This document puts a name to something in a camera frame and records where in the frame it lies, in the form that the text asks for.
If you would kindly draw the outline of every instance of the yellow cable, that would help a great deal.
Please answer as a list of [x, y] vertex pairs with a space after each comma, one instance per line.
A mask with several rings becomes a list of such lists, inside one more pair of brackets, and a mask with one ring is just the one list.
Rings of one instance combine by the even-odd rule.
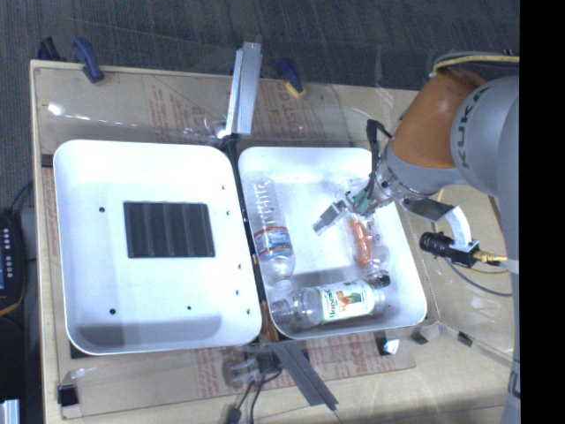
[[433, 65], [433, 72], [439, 71], [443, 67], [452, 66], [453, 64], [469, 63], [472, 61], [492, 61], [503, 63], [520, 63], [520, 57], [510, 57], [508, 55], [466, 55], [464, 57], [450, 58], [440, 61]]
[[473, 273], [478, 273], [480, 275], [486, 275], [486, 276], [491, 276], [491, 275], [506, 275], [508, 273], [507, 270], [495, 270], [494, 272], [487, 272], [484, 270], [479, 270], [479, 269], [475, 269], [475, 268], [470, 268], [469, 269], [471, 272]]

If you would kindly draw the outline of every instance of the black electronic device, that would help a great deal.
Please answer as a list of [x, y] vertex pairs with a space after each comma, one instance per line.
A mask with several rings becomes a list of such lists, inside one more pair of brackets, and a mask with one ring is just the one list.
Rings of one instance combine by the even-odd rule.
[[26, 255], [21, 230], [7, 214], [0, 214], [0, 315], [15, 309], [24, 296]]

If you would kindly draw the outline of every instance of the bottle label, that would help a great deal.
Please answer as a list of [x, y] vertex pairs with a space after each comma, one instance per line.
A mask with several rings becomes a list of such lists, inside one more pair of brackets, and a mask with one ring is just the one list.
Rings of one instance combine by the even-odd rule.
[[374, 309], [373, 289], [363, 280], [317, 286], [324, 322], [369, 315]]
[[269, 251], [292, 249], [289, 230], [284, 226], [271, 226], [253, 234], [257, 255], [262, 256]]

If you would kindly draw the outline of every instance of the orange object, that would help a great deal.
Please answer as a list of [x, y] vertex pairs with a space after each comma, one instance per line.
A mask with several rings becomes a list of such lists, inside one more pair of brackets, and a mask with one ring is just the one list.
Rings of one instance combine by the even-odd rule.
[[449, 137], [457, 110], [471, 91], [485, 81], [465, 69], [440, 70], [422, 87], [391, 147], [407, 163], [429, 168], [455, 168]]
[[349, 220], [349, 226], [355, 240], [355, 247], [357, 248], [357, 264], [364, 267], [368, 265], [371, 260], [371, 244], [367, 230], [359, 220], [355, 219]]

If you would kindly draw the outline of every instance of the white tray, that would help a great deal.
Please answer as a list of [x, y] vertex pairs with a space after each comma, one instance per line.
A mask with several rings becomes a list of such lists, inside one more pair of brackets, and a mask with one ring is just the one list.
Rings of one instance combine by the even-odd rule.
[[[277, 197], [285, 214], [295, 250], [296, 267], [291, 278], [294, 287], [331, 284], [363, 276], [352, 257], [345, 219], [321, 235], [313, 223], [336, 200], [336, 192], [350, 182], [367, 180], [371, 153], [362, 148], [248, 148], [239, 157], [242, 182], [252, 172], [265, 172], [275, 182]], [[285, 336], [303, 339], [363, 331], [410, 327], [426, 316], [422, 289], [396, 205], [376, 211], [382, 241], [391, 255], [391, 285], [385, 289], [387, 308], [374, 318], [333, 322], [308, 331], [296, 332], [277, 326]], [[267, 302], [276, 298], [276, 289], [266, 284]]]
[[[204, 146], [97, 140], [54, 158], [69, 338], [102, 355], [226, 345], [261, 316], [228, 158]], [[130, 259], [124, 202], [206, 203], [214, 257]]]

